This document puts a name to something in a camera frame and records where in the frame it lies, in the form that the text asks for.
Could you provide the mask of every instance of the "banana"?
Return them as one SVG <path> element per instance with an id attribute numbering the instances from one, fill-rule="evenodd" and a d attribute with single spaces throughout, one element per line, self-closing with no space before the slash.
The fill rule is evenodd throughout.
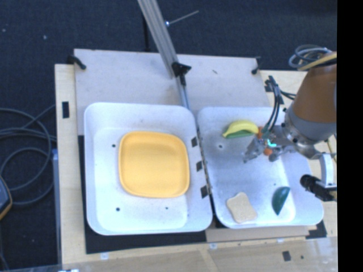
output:
<path id="1" fill-rule="evenodd" d="M 236 138 L 258 134 L 258 126 L 249 120 L 238 120 L 232 122 L 227 130 L 222 134 L 225 138 Z"/>

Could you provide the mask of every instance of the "bread slice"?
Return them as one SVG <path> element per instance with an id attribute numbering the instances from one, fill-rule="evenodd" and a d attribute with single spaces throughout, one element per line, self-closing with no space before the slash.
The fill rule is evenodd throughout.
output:
<path id="1" fill-rule="evenodd" d="M 248 196 L 244 192 L 238 193 L 235 197 L 227 200 L 227 207 L 231 212 L 233 219 L 242 224 L 248 220 L 257 218 L 257 212 L 248 200 Z"/>

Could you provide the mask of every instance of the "dark floor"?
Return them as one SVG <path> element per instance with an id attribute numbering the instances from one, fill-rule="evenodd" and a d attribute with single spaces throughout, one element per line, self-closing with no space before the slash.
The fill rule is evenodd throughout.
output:
<path id="1" fill-rule="evenodd" d="M 337 49 L 337 0 L 158 0 L 166 20 L 199 10 L 172 25 L 179 54 L 261 57 L 262 69 L 290 70 L 302 44 Z M 55 103 L 54 64 L 75 48 L 143 51 L 142 16 L 136 0 L 0 0 L 0 128 L 28 122 L 16 109 L 37 116 Z M 154 44 L 151 50 L 156 52 Z M 42 119 L 56 134 L 54 109 Z M 27 183 L 47 159 L 48 141 L 0 135 L 0 165 L 8 186 Z M 36 146 L 42 152 L 34 151 Z M 13 193 L 26 201 L 52 182 L 51 164 L 34 182 Z M 2 219 L 0 247 L 11 269 L 56 264 L 54 193 Z"/>

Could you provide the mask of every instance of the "green object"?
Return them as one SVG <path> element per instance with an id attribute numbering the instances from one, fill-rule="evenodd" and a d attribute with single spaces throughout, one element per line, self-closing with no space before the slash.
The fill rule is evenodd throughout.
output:
<path id="1" fill-rule="evenodd" d="M 251 135 L 255 135 L 255 133 L 249 132 L 247 130 L 240 130 L 240 131 L 226 135 L 226 138 L 238 138 L 238 137 L 246 137 L 246 136 L 251 136 Z"/>
<path id="2" fill-rule="evenodd" d="M 279 215 L 282 207 L 285 204 L 285 201 L 290 193 L 290 187 L 282 186 L 275 190 L 272 196 L 272 208 L 275 211 L 276 215 Z"/>

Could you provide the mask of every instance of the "plate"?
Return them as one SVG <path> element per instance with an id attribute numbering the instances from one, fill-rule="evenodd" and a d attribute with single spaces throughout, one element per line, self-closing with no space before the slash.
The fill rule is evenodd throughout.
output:
<path id="1" fill-rule="evenodd" d="M 130 132 L 120 143 L 119 177 L 134 196 L 178 197 L 189 187 L 187 148 L 172 134 Z"/>

